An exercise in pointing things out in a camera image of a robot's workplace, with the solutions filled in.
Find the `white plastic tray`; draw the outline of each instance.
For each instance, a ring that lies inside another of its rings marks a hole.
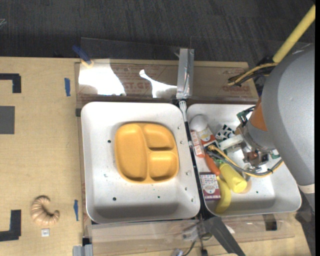
[[[238,104],[194,104],[187,109],[188,122],[196,115],[208,117],[208,126],[216,134],[223,125],[232,129],[240,124],[237,113],[252,107],[252,105]],[[271,160],[268,166],[272,167],[278,159]],[[199,172],[209,172],[203,158],[196,157]],[[251,190],[245,194],[231,191],[230,207],[222,214],[216,214],[216,200],[206,200],[206,207],[217,216],[241,216],[294,212],[301,206],[301,196],[296,181],[290,171],[283,164],[275,173],[264,178],[252,177]]]
[[[138,184],[120,176],[115,163],[115,133],[132,122],[160,124],[172,132],[179,155],[176,177]],[[81,111],[81,126],[86,209],[93,221],[189,219],[199,212],[197,182],[179,108],[167,103],[91,102]]]

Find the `divided orange plate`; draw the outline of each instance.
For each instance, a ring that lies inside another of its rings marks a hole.
[[[174,178],[179,170],[175,138],[163,125],[128,123],[115,133],[117,170],[129,182],[159,183]]]

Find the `coiled tan object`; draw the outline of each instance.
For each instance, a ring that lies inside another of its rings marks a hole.
[[[49,213],[46,206],[50,203],[49,197],[42,195],[37,197],[31,206],[31,218],[41,226],[51,226],[58,222],[60,213],[58,210]]]

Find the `yellow cable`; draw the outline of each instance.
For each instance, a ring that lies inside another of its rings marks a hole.
[[[228,157],[222,150],[220,150],[220,149],[217,148],[216,146],[210,145],[210,146],[208,146],[208,149],[209,149],[209,150],[213,150],[213,151],[214,151],[214,150],[215,150],[215,151],[218,151],[219,154],[222,155],[222,156],[223,156],[226,160],[228,160],[231,164],[235,165],[236,167],[239,167],[234,161],[232,161],[232,160],[230,159],[230,157]],[[252,177],[256,177],[256,178],[264,178],[264,177],[267,177],[267,176],[273,174],[276,170],[279,169],[279,167],[280,167],[283,163],[284,163],[284,162],[281,162],[281,163],[279,164],[279,166],[277,166],[274,170],[272,170],[272,172],[269,172],[269,173],[267,173],[267,174],[265,174],[265,175],[254,175],[254,174],[247,173],[247,172],[245,172],[245,174],[247,174],[247,175],[249,175],[249,176],[252,176]]]
[[[289,37],[285,40],[280,49],[273,56],[272,60],[275,63],[279,63],[287,55],[287,53],[292,49],[300,37],[306,32],[310,25],[316,19],[316,5],[313,5],[310,10],[306,13],[300,23],[292,31]]]
[[[254,67],[253,69],[250,69],[249,71],[247,71],[246,73],[244,73],[243,75],[241,75],[239,78],[237,78],[235,81],[233,82],[229,82],[228,83],[228,86],[233,86],[235,84],[237,84],[238,82],[240,82],[243,78],[251,75],[251,73],[257,71],[257,70],[260,70],[260,69],[263,69],[263,68],[268,68],[268,67],[274,67],[278,65],[278,63],[266,63],[266,64],[262,64],[262,65],[259,65],[259,66],[256,66]]]

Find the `wooden table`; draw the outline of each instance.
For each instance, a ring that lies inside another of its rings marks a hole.
[[[75,116],[75,63],[78,59],[0,57],[0,73],[19,73],[21,93],[12,92],[12,82],[0,80],[0,106],[15,106],[14,134],[0,134],[0,231],[9,230],[10,211],[21,210],[19,240],[0,242],[0,255],[72,255],[82,243],[83,215],[78,123]],[[70,96],[65,78],[70,79]],[[42,237],[33,223],[33,200],[46,195],[48,210],[60,211],[60,220]],[[78,201],[79,221],[74,202]],[[292,218],[295,237],[240,243],[247,255],[310,255],[299,222]],[[208,247],[210,255],[226,252]],[[172,251],[134,255],[171,255]],[[190,255],[200,255],[194,249]]]

